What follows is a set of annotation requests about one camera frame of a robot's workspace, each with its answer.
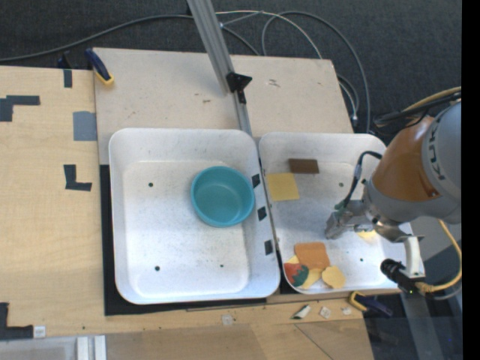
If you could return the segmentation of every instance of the metal rod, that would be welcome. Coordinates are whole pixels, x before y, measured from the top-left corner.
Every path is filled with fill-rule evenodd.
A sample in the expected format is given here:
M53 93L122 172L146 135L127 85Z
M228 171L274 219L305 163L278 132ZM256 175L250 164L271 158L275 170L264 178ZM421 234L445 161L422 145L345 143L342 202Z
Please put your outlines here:
M210 58L211 65L217 75L220 87L225 95L231 94L227 75L235 72L228 53L227 45L221 31L220 23L213 9L211 0L187 0L188 6L192 12L196 27L199 30L203 45ZM248 134L251 133L250 120L248 118L247 106L240 103L237 94L233 93L235 98L235 111L237 114L238 125L240 129Z

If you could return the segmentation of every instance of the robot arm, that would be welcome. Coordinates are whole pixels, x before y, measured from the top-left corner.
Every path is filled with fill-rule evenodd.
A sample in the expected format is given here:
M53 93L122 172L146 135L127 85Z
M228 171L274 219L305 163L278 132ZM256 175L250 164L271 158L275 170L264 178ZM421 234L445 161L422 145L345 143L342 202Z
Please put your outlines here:
M338 239L346 231L375 230L391 242L403 242L406 266L387 259L381 270L411 293L425 279L419 270L421 237L406 234L401 224L420 216L461 222L461 98L435 118L425 116L405 127L384 155L375 157L380 162L365 183L362 198L351 200L362 168L358 159L352 188L332 212L325 235Z

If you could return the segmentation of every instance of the black clip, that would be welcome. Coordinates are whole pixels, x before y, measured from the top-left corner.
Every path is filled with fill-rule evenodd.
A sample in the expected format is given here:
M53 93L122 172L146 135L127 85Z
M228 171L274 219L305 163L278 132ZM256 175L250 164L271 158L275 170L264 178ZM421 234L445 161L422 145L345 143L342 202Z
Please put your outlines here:
M68 58L68 54L70 51L65 51L61 55L61 57L57 60L57 67L60 69L74 69L72 67L72 63L70 62L70 59Z
M247 99L245 98L245 93L243 92L243 90L250 81L252 81L251 77L244 76L235 72L230 72L226 75L226 82L228 83L230 91L237 92L238 100L242 104L247 103Z
M113 83L113 75L107 70L104 62L98 57L98 55L92 50L87 48L84 52L88 63L94 68L95 75L106 86Z

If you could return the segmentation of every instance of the wire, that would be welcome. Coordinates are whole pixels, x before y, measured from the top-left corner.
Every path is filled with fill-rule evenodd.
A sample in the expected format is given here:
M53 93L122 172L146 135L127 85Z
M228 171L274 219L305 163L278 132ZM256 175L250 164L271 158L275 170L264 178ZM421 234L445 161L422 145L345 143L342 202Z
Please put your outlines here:
M118 31L120 29L125 29L130 26L135 26L138 24L142 23L147 23L150 21L156 21L156 20L171 20L171 19L186 19L186 20L193 20L193 16L188 16L188 15L180 15L180 14L175 14L175 15L155 15L155 16L148 16L148 17L143 17L141 19L135 19L131 20L129 22L124 22L123 24L113 26L111 28L105 29L104 31L98 32L96 34L93 34L91 36L85 37L83 39L74 41L73 43L65 44L63 46L58 46L53 49L48 49L45 51L41 52L36 52L36 53L31 53L28 55L21 55L21 56L14 56L14 57L9 57L9 58L0 58L0 63L6 63L6 62L18 62L20 60L27 60L27 59L33 59L36 57L41 57L41 56L46 56L46 55L51 55L52 53L57 53L65 50L69 50L70 48L77 47L81 44L87 43L91 40L100 38L104 35L108 35L112 32ZM256 55L260 55L260 53L250 44L248 41L246 41L242 36L237 34L231 29L228 28L222 28L225 32L230 33L232 36L237 37L245 46L247 46L253 53Z
M431 295L430 293L425 294L425 298L429 300L434 300L435 302L441 302L442 300L448 300L452 297L458 295L462 291L462 284L458 286L453 292L447 293L445 295Z
M425 117L427 117L427 114L428 114L428 111L425 110L417 118L412 117L410 119L407 119L408 122L407 122L406 125L402 125L402 126L400 126L400 128L397 127L395 130L392 130L392 131L389 131L389 132L385 132L383 130L383 127L385 127L387 124L382 124L382 125L378 125L378 126L375 124L376 131L377 131L378 134L380 134L382 136L394 136L394 135L398 134L398 132L402 131L403 129L414 127L415 125L420 123Z
M442 227L443 232L445 232L448 239L453 244L453 246L454 246L454 248L457 252L458 260L460 262L460 265L458 267L457 275L453 279L448 281L447 283L440 284L440 285L430 285L430 284L425 283L423 281L416 282L415 286L418 288L420 293L433 293L433 292L437 292L437 291L440 291L440 290L446 290L447 288L454 286L462 278L462 251L461 251L460 247L458 246L457 241L453 238L452 234L450 233L449 228L446 226L445 222L443 220L440 220L440 219L438 219L438 222L439 222L440 226Z
M240 34L236 33L235 31L233 31L230 28L227 28L226 25L236 23L240 20L247 19L249 17L254 17L254 16L257 16L259 14L270 16L271 19L265 24L265 26L263 27L263 30L262 30L262 52L263 52L263 55L266 56L267 55L266 48L265 48L266 29L268 28L268 26L270 25L270 23L273 20L275 20L275 19L283 20L283 21L285 21L286 23L289 23L291 26L295 27L297 30L299 30L301 32L301 34L307 39L307 41L313 47L313 49L315 50L315 53L318 55L318 57L320 59L323 58L322 54L320 53L320 51L319 51L318 47L315 45L315 43L312 41L311 37L307 34L307 32L305 32L305 30L303 28L301 28L299 25L294 23L292 20L284 17L284 15L285 14L297 14L297 15L304 15L304 16L312 17L315 20L319 20L321 23L324 23L328 27L333 29L342 38L342 40L347 44L347 46L350 48L353 55L355 56L355 59L358 63L358 66L361 69L362 77L363 77L363 80L364 80L364 86L365 86L365 90L366 90L366 97L367 97L367 133L369 132L369 130L370 130L370 99L369 99L369 95L368 95L368 87L367 87L367 83L366 83L366 79L365 79L365 73L363 72L363 67L362 67L362 65L359 61L358 56L356 55L355 50L352 48L352 46L350 45L348 40L332 24L326 22L322 18L320 18L318 16L315 16L311 13L305 13L305 12L299 12L299 11L287 11L287 12L278 14L278 13L265 12L263 10L231 10L231 11L225 11L225 12L217 12L216 14L217 15L248 14L246 16L239 17L238 19L232 19L232 20L230 20L228 22L225 22L225 23L221 22L220 27L225 32L231 34L232 36L234 36L235 38L240 40L252 53L254 53L257 56L261 56L260 52L258 50L256 50L255 47L253 47ZM166 14L166 15L147 16L147 17L143 17L141 19L135 19L135 20L131 20L129 22L122 23L120 25L113 26L112 28L108 28L104 31L98 32L98 33L93 34L91 36L88 36L88 37L85 37L83 39L74 41L73 43L65 44L64 46L58 46L58 47L53 48L53 49L48 49L48 50L45 50L45 51L35 52L35 53L28 54L28 55L14 56L14 57L9 57L9 58L1 58L0 63L18 62L18 61L21 61L21 60L33 59L33 58L36 58L36 57L50 55L50 54L53 54L53 53L69 50L70 48L77 47L81 44L87 43L87 42L89 42L91 40L94 40L96 38L100 38L101 36L108 35L109 33L118 31L120 29L125 29L129 26L135 26L135 25L138 25L138 24L141 24L141 23L147 23L149 21L171 20L171 19L193 20L194 18L190 15L181 15L181 14ZM352 104L352 111L353 111L352 118L356 119L357 111L358 111L358 108L359 108L359 96L358 96L356 90L352 87L352 85L347 80L343 79L343 82L339 82L339 85L343 89L343 91L345 92L346 96L349 98L350 103ZM347 85L348 88L352 90L352 92L355 96L355 100L352 98L352 95L350 94L348 88L345 85Z
M375 151L364 151L360 154L357 160L357 164L355 166L355 171L353 173L353 180L352 180L352 184L350 185L349 192L345 196L345 198L335 206L336 209L340 209L340 210L345 209L348 203L350 202L350 198L353 195L353 191L355 190L357 184L360 181L360 177L362 176L362 163L363 163L363 157L365 155L373 156L374 158L377 158L379 160L382 158L382 155Z
M455 88L446 89L445 91L440 91L436 94L432 94L431 96L426 97L425 99L417 101L416 103L412 104L411 106L408 106L407 108L405 108L403 111L412 110L412 109L420 107L420 106L422 106L426 103L430 103L431 101L435 101L436 99L451 96L451 95L453 95L457 92L461 92L461 90L462 90L462 87L458 86L458 87L455 87Z
M343 89L343 91L345 92L345 95L348 97L350 103L352 104L352 112L353 112L352 117L356 118L357 113L356 113L356 108L355 108L355 102L353 101L353 97L350 94L350 91L347 89L347 87L341 81L338 82L338 85L340 86L340 88Z
M426 116L426 112L430 108L446 103L450 103L451 105L452 103L456 104L460 99L461 87L447 89L437 94L432 94L431 96L426 97L425 99L420 100L417 103L412 104L411 106L408 106L401 112L390 112L384 115L379 115L373 120L373 123L378 128L381 128L395 120L405 119L418 113L424 112L424 116Z
M344 38L344 36L332 25L332 24L329 24L327 23L325 20L319 18L318 16L315 16L315 15L311 15L310 13L305 13L305 12L297 12L297 11L289 11L289 12L286 12L286 13L271 13L271 12L265 12L263 10L231 10L231 11L225 11L225 12L217 12L218 15L221 15L221 14L224 14L224 15L227 15L227 14L246 14L245 16L242 16L242 17L239 17L237 19L232 19L228 22L221 22L220 23L220 27L221 28L226 28L227 25L229 24L232 24L232 23L237 23L238 21L241 21L241 20L244 20L244 19L248 19L248 18L251 18L251 17L254 17L254 16L257 16L259 14L263 14L263 15L266 15L266 16L271 16L272 18L264 25L263 27L263 30L262 30L262 54L264 56L267 56L267 52L266 52L266 46L265 46L265 36L266 36L266 30L267 28L269 27L270 23L275 20L275 19L280 19L280 20L283 20L287 23L289 23L290 25L294 26L295 28L297 28L304 36L305 38L307 39L307 41L310 43L310 45L313 47L313 49L315 50L315 53L318 55L318 57L320 59L323 59L322 55L320 54L320 51L318 50L318 47L315 45L315 43L312 41L311 37L307 34L307 32L302 28L300 27L298 24L294 23L292 20L289 20L287 19L286 17L284 17L283 15L284 14L298 14L298 15L307 15L309 17L313 17L317 20L320 20L322 23L326 23L328 26L330 26L331 28L333 28L347 43L347 45L349 46L349 48L352 50L354 56L356 56L356 53L355 53L355 50L352 48L352 46L350 45L350 43L348 43L348 40ZM350 82L348 82L346 79L344 78L340 78L339 75L337 75L337 77L339 78L339 86L342 88L342 90L345 92L346 96L348 97L350 103L352 104L352 120L354 121L354 124L356 125L356 121L358 120L357 118L357 112L359 110L359 96L358 96L358 93L357 91L353 88L352 84L350 84ZM350 94L350 91L349 89L352 90L353 94L355 95L355 100L353 100L352 98L352 95ZM367 111L367 117L370 118L370 114L369 114L369 110ZM367 132L369 132L370 130L370 121L367 122Z
M358 69L360 70L360 74L361 74L361 78L363 80L363 83L364 83L364 90L365 90L365 101L366 101L366 107L367 107L367 126L366 126L366 132L365 133L369 133L370 132L370 127L371 127L371 103L370 103L370 94L368 92L368 84L367 84L367 77L365 76L365 71L363 69L363 66L362 66L362 63L360 62L360 58L358 57L355 49L353 48L353 46L350 44L350 42L347 40L347 38L345 36L342 35L342 33L335 27L333 26L332 24L330 24L329 22L327 22L326 20L322 19L321 17L319 16L316 16L316 15L313 15L312 13L308 13L308 12L301 12L301 11L295 11L295 10L289 10L289 11L286 11L286 12L281 12L279 13L277 16L282 16L284 17L285 15L299 15L299 16L306 16L306 17L310 17L312 19L315 19L317 21L320 21L322 24L325 24L326 26L328 26L333 32L335 32L339 37L340 39L346 44L346 46L348 47L349 51L353 54L353 57L355 58L355 61L358 65ZM266 32L266 29L268 28L268 26L270 25L270 23L275 19L272 18L270 19L266 24L265 26L263 27L263 31L262 31L262 46L264 45L264 37L265 37L265 32Z
M227 27L222 27L222 29L225 31L225 32L228 32L230 33L231 35L235 36L236 38L238 38L243 44L245 44L249 49L250 51L252 51L255 55L257 56L261 56L260 52L257 51L257 49L251 45L248 41L246 41L240 34L238 34L237 32L233 31L232 29L230 28L227 28Z
M359 110L359 94L357 93L355 88L353 88L352 84L347 79L345 79L345 77L337 73L337 79L338 79L338 85L346 93L346 96L349 98L350 103L352 104L351 119L352 119L352 122L354 123L353 125L356 126L356 121L358 120L357 111Z
M227 15L227 14L248 14L248 15L240 17L239 19L231 20L227 23L220 24L220 26L222 26L222 25L225 26L226 24L238 22L240 20L247 19L247 18L252 17L252 16L256 16L257 14L270 16L270 17L272 17L271 20L274 20L274 19L283 20L283 21L289 23L291 26L298 29L300 31L300 33L302 35L304 35L304 37L307 39L307 41L313 47L313 49L315 50L315 53L318 55L318 57L320 59L323 59L319 49L317 48L317 46L315 45L315 43L311 39L311 37L307 34L307 32L305 32L299 25L295 24L292 20L287 19L286 17L282 16L281 14L272 13L272 12L265 12L264 10L229 10L229 11L225 11L225 12L217 12L217 15ZM265 48L265 41L264 41L264 36L263 35L262 35L262 53L263 53L264 56L267 56L267 52L266 52L266 48Z

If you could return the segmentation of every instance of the black clamp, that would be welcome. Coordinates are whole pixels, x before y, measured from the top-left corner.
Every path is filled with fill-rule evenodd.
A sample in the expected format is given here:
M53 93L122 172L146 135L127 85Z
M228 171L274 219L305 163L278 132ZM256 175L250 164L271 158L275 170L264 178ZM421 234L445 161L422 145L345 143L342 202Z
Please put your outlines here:
M100 57L92 50L92 48L87 48L84 52L85 57L88 60L88 63L93 67L95 75L98 79L109 86L113 83L113 75L107 70L104 62L101 61Z
M252 81L252 78L249 76L244 76L235 72L230 72L226 75L226 82L231 92L237 92L238 101L242 104L247 103L245 98L244 89L248 83Z

